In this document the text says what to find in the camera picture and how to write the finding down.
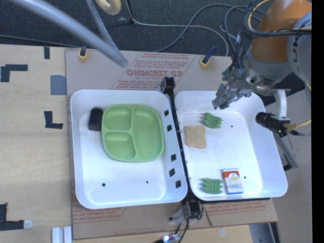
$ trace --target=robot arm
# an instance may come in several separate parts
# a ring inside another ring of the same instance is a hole
[[[258,0],[248,8],[245,25],[254,39],[245,53],[243,68],[227,69],[227,83],[220,85],[212,104],[215,109],[225,109],[251,92],[274,96],[276,115],[259,114],[256,121],[284,136],[290,122],[285,108],[290,90],[283,94],[273,88],[291,72],[311,86],[312,4],[308,0],[274,0],[255,31],[250,24],[252,13],[267,1]]]

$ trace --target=small box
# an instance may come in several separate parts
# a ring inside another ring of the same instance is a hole
[[[222,178],[227,194],[243,193],[238,169],[222,169]]]

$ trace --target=cable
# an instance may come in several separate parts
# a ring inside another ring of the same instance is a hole
[[[308,91],[311,93],[311,91],[312,91],[311,85],[309,83],[305,83],[305,86],[308,89]],[[297,135],[296,133],[298,133],[298,132],[293,131],[293,130],[310,124],[311,120],[312,119],[310,118],[309,120],[307,120],[303,123],[300,123],[300,124],[283,124],[283,126],[288,130],[288,132],[292,133],[293,135]]]
[[[178,233],[178,231],[179,231],[179,229],[181,227],[181,224],[182,224],[182,222],[180,222],[180,224],[179,224],[178,228],[176,229],[176,231],[174,232],[174,234],[177,234]]]
[[[311,86],[309,83],[305,83],[305,90],[306,90],[306,97],[307,97],[307,100],[308,102],[311,104],[312,103],[312,99],[311,99],[311,96],[310,96],[310,93],[311,93]]]
[[[296,136],[312,136],[311,133],[300,133],[300,132],[297,132],[295,130],[291,130],[290,131],[290,134],[292,135],[296,135]]]
[[[194,14],[194,16],[189,20],[189,23],[187,24],[187,25],[158,25],[158,24],[148,24],[148,23],[141,23],[141,22],[139,22],[139,21],[137,21],[137,20],[135,20],[134,19],[134,17],[133,17],[133,14],[132,14],[132,11],[131,11],[131,8],[130,8],[130,5],[129,5],[129,0],[125,0],[126,1],[126,5],[127,5],[127,9],[128,9],[128,12],[129,12],[129,15],[130,15],[130,18],[131,18],[131,20],[133,21],[133,23],[136,25],[136,24],[138,24],[138,25],[143,25],[143,26],[155,26],[155,27],[185,27],[185,29],[182,31],[182,33],[172,42],[172,43],[170,43],[169,45],[167,45],[167,46],[165,46],[164,48],[162,48],[162,49],[159,49],[159,50],[156,50],[156,51],[154,51],[154,52],[161,52],[161,51],[163,51],[163,50],[166,50],[167,48],[169,48],[169,47],[171,47],[172,45],[174,45],[182,36],[183,36],[183,34],[187,31],[187,29],[188,28],[190,28],[190,27],[196,27],[196,28],[205,28],[205,29],[207,29],[207,30],[210,30],[210,31],[212,31],[212,32],[214,32],[214,33],[216,33],[223,41],[224,41],[224,43],[225,43],[225,45],[226,45],[226,56],[228,56],[228,44],[227,44],[227,42],[226,42],[226,39],[219,33],[219,32],[217,32],[217,31],[215,31],[215,30],[213,30],[213,29],[211,29],[211,28],[209,28],[209,27],[205,27],[205,26],[200,26],[200,25],[190,25],[191,23],[192,23],[192,21],[194,20],[194,18],[197,16],[197,14],[199,14],[203,9],[205,9],[205,8],[207,8],[207,7],[210,7],[210,6],[215,6],[215,5],[217,5],[217,4],[212,4],[212,5],[208,5],[208,6],[206,6],[206,7],[203,7],[203,8],[201,8],[200,10],[198,10],[195,14]]]
[[[249,8],[244,17],[245,28],[252,34],[260,37],[270,37],[270,36],[295,36],[295,35],[311,35],[311,26],[302,27],[299,29],[288,29],[283,28],[276,31],[256,31],[251,25],[251,17],[254,11],[264,4],[271,0],[255,0],[249,5]]]
[[[31,11],[32,13],[43,17],[44,19],[55,23],[57,26],[65,29],[75,37],[84,41],[86,44],[98,49],[108,58],[122,67],[128,65],[127,60],[121,53],[118,53],[114,48],[108,45],[104,40],[95,35],[85,26],[80,24],[75,19],[68,16],[66,13],[57,9],[53,5],[44,0],[8,0],[16,5]]]
[[[197,220],[201,220],[204,215],[204,205],[201,205],[201,214],[197,217]]]
[[[192,21],[194,20],[194,18],[204,9],[206,8],[209,8],[209,7],[212,7],[212,6],[224,6],[224,7],[230,7],[233,9],[236,9],[236,10],[239,10],[243,13],[245,13],[244,10],[241,10],[240,8],[246,8],[245,6],[237,6],[237,7],[233,7],[232,5],[228,5],[228,4],[210,4],[210,5],[207,5],[207,6],[204,6],[202,7],[201,9],[199,9],[192,17],[191,19],[189,20],[189,23],[187,25],[157,25],[157,24],[147,24],[147,23],[141,23],[141,22],[138,22],[137,20],[134,19],[133,17],[133,14],[132,14],[132,11],[130,9],[130,5],[129,5],[129,2],[128,0],[125,0],[126,1],[126,5],[127,5],[127,8],[128,8],[128,11],[129,11],[129,15],[130,15],[130,18],[131,18],[131,21],[136,25],[144,25],[144,26],[155,26],[155,27],[185,27],[185,29],[180,33],[180,35],[178,35],[178,37],[173,41],[171,42],[169,45],[165,46],[164,48],[162,49],[159,49],[159,50],[156,50],[155,52],[161,52],[163,50],[166,50],[167,48],[171,47],[172,45],[174,45],[182,36],[183,34],[187,31],[188,28],[190,27],[200,27],[200,28],[205,28],[205,29],[208,29],[210,31],[213,31],[214,33],[216,33],[226,44],[226,56],[228,56],[228,43],[227,41],[225,40],[225,38],[220,34],[218,33],[217,31],[211,29],[211,28],[208,28],[208,27],[205,27],[205,26],[200,26],[200,25],[191,25]]]
[[[105,25],[103,24],[102,22],[102,19],[96,9],[96,6],[93,2],[93,0],[85,0],[87,5],[88,5],[88,8],[90,10],[90,13],[92,15],[92,18],[94,19],[96,25],[97,25],[97,28],[102,36],[102,38],[108,43],[110,44],[115,50],[118,50],[116,44],[113,42],[112,38],[110,37]]]
[[[236,48],[234,48],[234,44],[233,44],[233,42],[232,42],[231,39],[230,39],[230,34],[229,34],[229,32],[228,32],[228,28],[227,28],[227,17],[228,17],[228,15],[229,15],[229,13],[230,13],[231,11],[233,11],[233,10],[238,10],[238,11],[240,11],[240,12],[245,13],[246,11],[243,10],[242,8],[246,8],[246,7],[245,7],[245,6],[234,6],[234,7],[231,7],[231,8],[226,12],[225,17],[224,17],[224,32],[225,32],[226,35],[227,35],[227,39],[229,40],[230,46],[231,46],[232,51],[233,51],[233,54],[234,54],[234,57],[233,57],[233,63],[232,63],[231,66],[229,67],[229,70],[231,70],[231,69],[234,67],[234,65],[235,65],[236,62],[238,62],[239,67],[242,68],[242,63],[239,61],[239,47],[240,47],[240,44],[237,43]],[[257,21],[261,21],[259,18],[255,17],[255,16],[253,16],[253,18],[256,19]],[[244,37],[248,37],[249,39],[252,39],[252,37],[249,37],[249,35],[246,34],[246,33],[244,33],[243,35],[244,35]]]
[[[226,32],[226,30],[222,28],[222,25],[219,26],[219,29],[220,29],[223,33],[226,33],[228,36],[230,36],[232,39],[236,39],[236,37],[235,37],[233,34],[230,34],[229,32]]]
[[[3,35],[3,34],[0,34],[0,37],[21,39],[22,41],[37,42],[37,43],[43,43],[43,44],[53,44],[53,45],[59,45],[59,46],[63,46],[63,47],[79,48],[79,46],[73,46],[73,45],[64,44],[64,43],[48,42],[47,40],[34,39],[34,38],[24,38],[24,37],[17,37],[17,36]]]
[[[186,231],[187,231],[188,227],[189,227],[189,219],[187,219],[187,225],[186,225],[186,227],[185,227],[185,229],[184,229],[184,231],[182,233],[182,236],[181,236],[180,240],[178,241],[178,243],[180,243],[182,241],[184,235],[186,234]]]

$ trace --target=gray hose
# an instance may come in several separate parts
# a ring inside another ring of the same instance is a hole
[[[71,18],[64,12],[60,11],[56,7],[52,6],[44,0],[8,0],[16,5],[31,11],[32,13],[39,15],[40,17],[55,23],[57,26],[68,31],[87,45],[95,48],[105,54],[108,58],[113,60],[121,67],[128,65],[125,57],[111,45],[107,44],[100,37],[95,35],[89,29],[84,27],[75,19]]]
[[[92,15],[92,18],[94,19],[96,25],[97,25],[97,28],[102,36],[102,38],[108,43],[110,44],[112,47],[114,47],[116,50],[118,50],[116,44],[113,42],[113,40],[111,39],[105,25],[103,24],[100,16],[99,16],[99,13],[96,9],[96,6],[95,6],[95,3],[93,2],[93,0],[85,0],[86,3],[87,3],[87,6],[90,10],[90,13]]]

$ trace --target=wooden table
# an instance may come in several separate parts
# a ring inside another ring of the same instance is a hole
[[[71,226],[71,190],[66,95],[51,95],[50,76],[65,76],[64,48],[0,45],[0,66],[27,64],[0,83],[0,204],[7,220],[32,220],[32,228],[0,231],[0,242],[51,242],[51,228]],[[62,129],[45,128],[44,111]],[[194,229],[183,242],[252,243],[248,225]],[[163,233],[115,236],[73,242],[147,242]]]

